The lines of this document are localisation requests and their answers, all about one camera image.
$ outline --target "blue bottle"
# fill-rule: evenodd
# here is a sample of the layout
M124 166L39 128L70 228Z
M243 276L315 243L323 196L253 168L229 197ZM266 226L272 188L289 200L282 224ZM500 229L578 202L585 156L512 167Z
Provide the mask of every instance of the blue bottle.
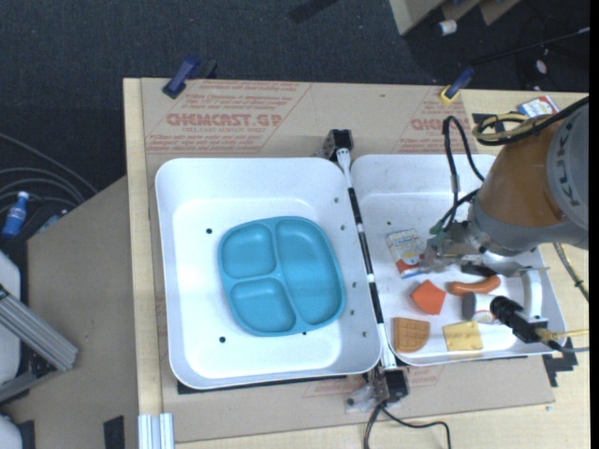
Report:
M7 221L2 228L2 237L4 239L13 239L21 231L25 218L27 217L27 200L29 193L19 191L17 194L17 202L8 210Z

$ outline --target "blue divided plate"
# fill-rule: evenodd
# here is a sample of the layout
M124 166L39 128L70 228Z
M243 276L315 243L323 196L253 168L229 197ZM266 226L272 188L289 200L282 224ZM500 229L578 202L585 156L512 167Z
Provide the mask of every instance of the blue divided plate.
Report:
M330 242L305 218L269 218L229 229L218 245L218 267L235 319L258 336L326 326L345 305Z

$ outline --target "blue clamp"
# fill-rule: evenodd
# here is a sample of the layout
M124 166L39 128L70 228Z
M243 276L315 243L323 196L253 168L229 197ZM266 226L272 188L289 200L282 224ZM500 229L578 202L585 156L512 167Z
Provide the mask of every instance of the blue clamp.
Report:
M202 60L198 56L194 54L187 55L179 67L177 74L168 82L162 91L173 99L179 96L185 89L185 80L192 78L197 73L201 63Z
M2 228L2 237L4 239L13 239L21 231L25 219L27 218L28 200L29 193L26 191L19 191L17 194L17 202L8 210L7 221Z
M446 105L453 103L458 97L460 90L468 86L474 75L474 69L471 66L467 66L451 85L447 85L443 90L441 90L439 99Z

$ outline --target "orange toy block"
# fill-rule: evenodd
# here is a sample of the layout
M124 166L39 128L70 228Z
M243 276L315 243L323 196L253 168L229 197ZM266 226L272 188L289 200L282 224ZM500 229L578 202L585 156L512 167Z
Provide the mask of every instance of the orange toy block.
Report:
M416 305L428 314L439 314L446 299L446 292L426 280L410 295Z

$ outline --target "small packet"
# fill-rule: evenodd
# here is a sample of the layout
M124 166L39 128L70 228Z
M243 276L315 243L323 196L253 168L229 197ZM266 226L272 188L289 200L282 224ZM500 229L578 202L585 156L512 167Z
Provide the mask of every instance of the small packet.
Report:
M523 115L532 118L541 115L555 115L560 109L548 94L544 94L534 100L522 103L522 105L518 107L518 111Z
M423 254L419 250L418 233L415 229L410 228L390 233L385 240L402 278L421 273L420 260Z

